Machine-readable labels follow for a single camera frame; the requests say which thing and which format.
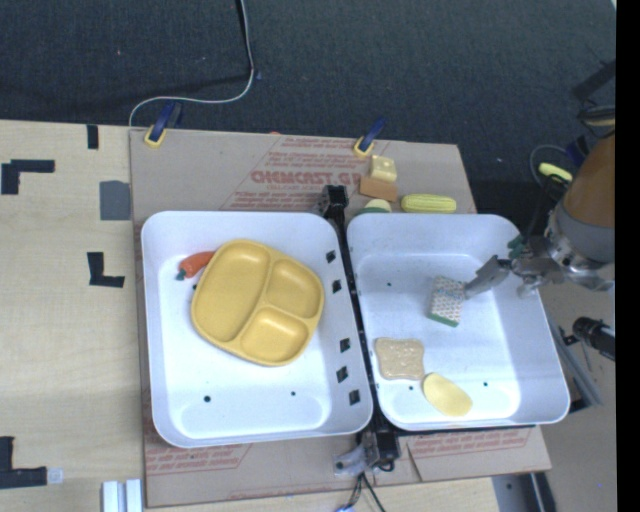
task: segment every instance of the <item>white cable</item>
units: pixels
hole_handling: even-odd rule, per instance
[[[202,100],[202,99],[197,99],[197,98],[186,98],[186,97],[180,97],[180,96],[156,96],[154,98],[149,98],[146,99],[144,101],[141,101],[140,103],[138,103],[134,109],[131,111],[131,115],[129,115],[129,126],[133,126],[133,118],[136,115],[136,113],[138,112],[138,110],[140,110],[140,108],[142,108],[143,106],[147,105],[148,103],[151,103],[153,101],[159,101],[159,100],[165,100],[165,101],[182,101],[182,102],[190,102],[190,103],[199,103],[199,104],[203,104],[203,105],[222,105],[225,103],[232,103],[234,101],[238,101],[239,99],[243,98],[248,92],[249,89],[251,89],[251,85],[253,84],[253,78],[254,78],[254,65],[253,65],[253,53],[251,52],[251,41],[250,41],[250,37],[249,37],[249,21],[247,18],[247,8],[245,7],[244,4],[244,0],[239,0],[240,1],[240,6],[242,8],[242,19],[243,19],[243,24],[244,24],[244,34],[245,34],[245,45],[247,48],[247,57],[249,58],[249,67],[251,69],[251,72],[249,73],[249,79],[247,80],[247,85],[245,86],[245,88],[243,89],[243,91],[238,94],[237,96],[234,96],[232,98],[227,98],[227,99],[223,99],[223,100]]]

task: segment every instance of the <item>wooden block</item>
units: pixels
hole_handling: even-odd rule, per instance
[[[360,193],[365,196],[386,199],[392,202],[398,200],[398,187],[393,183],[369,178],[368,176],[360,178]]]

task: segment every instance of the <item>light wood surface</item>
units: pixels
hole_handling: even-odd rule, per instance
[[[0,161],[53,159],[0,196],[0,435],[14,467],[59,467],[64,482],[0,491],[0,510],[98,511],[103,481],[143,478],[133,227],[101,221],[99,184],[129,182],[128,129],[0,121]],[[87,252],[123,288],[89,286]],[[389,512],[498,510],[491,479],[387,487]],[[335,510],[349,493],[162,510]],[[376,510],[363,492],[357,510]]]

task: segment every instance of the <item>yellow plate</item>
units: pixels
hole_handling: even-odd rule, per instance
[[[195,329],[213,345],[268,366],[292,362],[320,320],[324,289],[302,263],[272,247],[234,240],[220,247],[191,303]]]

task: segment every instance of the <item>sponge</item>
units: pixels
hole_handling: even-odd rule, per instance
[[[464,303],[464,283],[444,276],[433,282],[427,317],[436,322],[457,327]]]

